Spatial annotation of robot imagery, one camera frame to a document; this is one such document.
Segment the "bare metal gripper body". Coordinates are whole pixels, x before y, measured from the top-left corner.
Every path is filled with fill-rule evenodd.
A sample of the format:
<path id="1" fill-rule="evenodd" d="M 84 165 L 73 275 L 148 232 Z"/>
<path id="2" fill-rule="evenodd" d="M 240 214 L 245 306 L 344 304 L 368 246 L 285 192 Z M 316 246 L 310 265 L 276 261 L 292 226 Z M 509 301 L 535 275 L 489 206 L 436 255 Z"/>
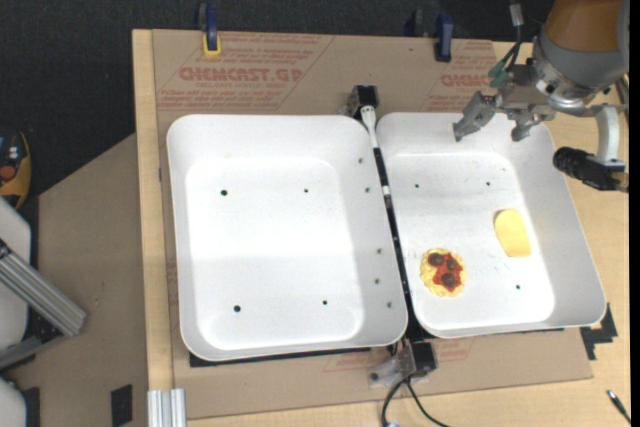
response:
<path id="1" fill-rule="evenodd" d="M 556 113 L 583 117 L 588 104 L 608 88 L 606 70 L 594 52 L 536 48 L 498 89 L 493 106 L 513 119 Z"/>

